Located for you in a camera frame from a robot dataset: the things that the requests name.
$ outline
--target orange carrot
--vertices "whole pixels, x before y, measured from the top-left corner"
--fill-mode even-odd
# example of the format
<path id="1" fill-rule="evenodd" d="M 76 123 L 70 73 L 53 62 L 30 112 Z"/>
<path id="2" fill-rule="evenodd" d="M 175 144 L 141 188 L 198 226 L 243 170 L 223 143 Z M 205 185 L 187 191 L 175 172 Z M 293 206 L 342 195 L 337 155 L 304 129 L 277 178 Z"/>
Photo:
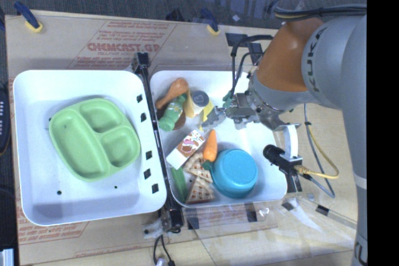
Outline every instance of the orange carrot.
<path id="1" fill-rule="evenodd" d="M 213 162 L 218 155 L 218 142 L 216 141 L 216 131 L 214 129 L 209 133 L 203 150 L 203 158 Z"/>

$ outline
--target green plate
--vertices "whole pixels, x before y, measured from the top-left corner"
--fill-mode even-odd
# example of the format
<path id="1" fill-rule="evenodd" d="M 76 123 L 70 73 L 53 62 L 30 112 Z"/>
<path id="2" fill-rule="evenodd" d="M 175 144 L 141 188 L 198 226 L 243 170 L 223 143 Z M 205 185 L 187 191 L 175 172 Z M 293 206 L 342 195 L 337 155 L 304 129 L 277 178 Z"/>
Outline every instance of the green plate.
<path id="1" fill-rule="evenodd" d="M 98 181 L 134 162 L 140 140 L 127 117 L 111 101 L 86 100 L 50 120 L 51 140 L 65 165 L 84 181 Z"/>

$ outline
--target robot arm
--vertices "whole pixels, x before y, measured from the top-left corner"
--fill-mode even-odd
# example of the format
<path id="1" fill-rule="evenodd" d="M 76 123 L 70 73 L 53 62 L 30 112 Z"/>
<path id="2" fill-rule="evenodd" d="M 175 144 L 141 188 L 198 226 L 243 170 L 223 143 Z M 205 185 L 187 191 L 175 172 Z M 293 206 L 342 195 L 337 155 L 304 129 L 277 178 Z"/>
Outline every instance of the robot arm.
<path id="1" fill-rule="evenodd" d="M 256 121 L 283 130 L 279 115 L 301 103 L 342 110 L 357 186 L 353 266 L 367 265 L 367 16 L 287 22 L 267 48 L 245 93 L 226 110 L 237 128 Z"/>

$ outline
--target plastic tray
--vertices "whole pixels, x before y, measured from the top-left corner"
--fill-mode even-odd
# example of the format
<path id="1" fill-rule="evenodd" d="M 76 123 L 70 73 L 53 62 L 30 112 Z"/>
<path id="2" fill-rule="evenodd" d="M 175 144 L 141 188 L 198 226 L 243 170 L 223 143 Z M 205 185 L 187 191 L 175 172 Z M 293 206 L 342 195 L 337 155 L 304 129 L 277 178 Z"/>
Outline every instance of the plastic tray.
<path id="1" fill-rule="evenodd" d="M 15 78 L 13 87 L 22 209 L 31 222 L 50 226 L 90 221 L 153 212 L 164 205 L 166 186 L 143 84 L 136 75 L 29 70 Z M 88 183 L 62 161 L 49 134 L 49 119 L 93 98 L 119 108 L 137 132 L 141 152 L 124 169 Z"/>
<path id="2" fill-rule="evenodd" d="M 95 98 L 58 111 L 50 136 L 71 173 L 99 181 L 134 162 L 140 141 L 127 117 L 111 101 Z"/>
<path id="3" fill-rule="evenodd" d="M 163 97 L 169 89 L 170 84 L 179 77 L 186 79 L 190 90 L 205 91 L 214 106 L 221 107 L 223 97 L 229 92 L 232 86 L 231 72 L 227 71 L 198 71 L 198 70 L 162 70 L 153 75 L 150 86 L 154 102 Z M 244 92 L 248 88 L 246 74 L 242 74 L 238 81 L 236 92 Z M 192 130 L 198 130 L 200 117 L 186 118 L 185 125 L 175 131 L 165 132 L 160 130 L 161 143 L 165 156 Z M 276 145 L 274 135 L 271 130 L 260 123 L 248 123 L 242 130 L 235 129 L 234 123 L 230 119 L 225 119 L 216 128 L 218 137 L 218 150 L 238 148 L 248 152 L 255 160 L 258 169 L 257 183 L 252 191 L 241 199 L 232 199 L 222 195 L 213 188 L 215 198 L 210 202 L 198 204 L 185 204 L 185 199 L 180 198 L 178 189 L 181 185 L 173 178 L 172 167 L 166 162 L 168 179 L 171 184 L 173 197 L 184 207 L 209 207 L 223 206 L 231 204 L 242 204 L 246 202 L 264 202 L 278 200 L 284 197 L 287 192 L 287 182 L 284 174 L 278 170 L 277 166 L 271 166 L 270 162 L 263 156 L 263 149 L 268 144 Z M 189 186 L 193 181 L 193 176 L 184 172 L 186 184 Z"/>

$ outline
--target blue bowl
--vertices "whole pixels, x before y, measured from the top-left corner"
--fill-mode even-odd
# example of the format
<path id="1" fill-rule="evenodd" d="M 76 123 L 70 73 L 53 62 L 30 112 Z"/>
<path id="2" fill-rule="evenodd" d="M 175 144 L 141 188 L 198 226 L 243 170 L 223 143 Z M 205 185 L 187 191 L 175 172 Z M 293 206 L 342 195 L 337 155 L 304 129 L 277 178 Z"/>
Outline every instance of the blue bowl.
<path id="1" fill-rule="evenodd" d="M 255 160 L 240 149 L 227 149 L 212 162 L 211 174 L 214 187 L 230 198 L 247 196 L 257 181 Z"/>

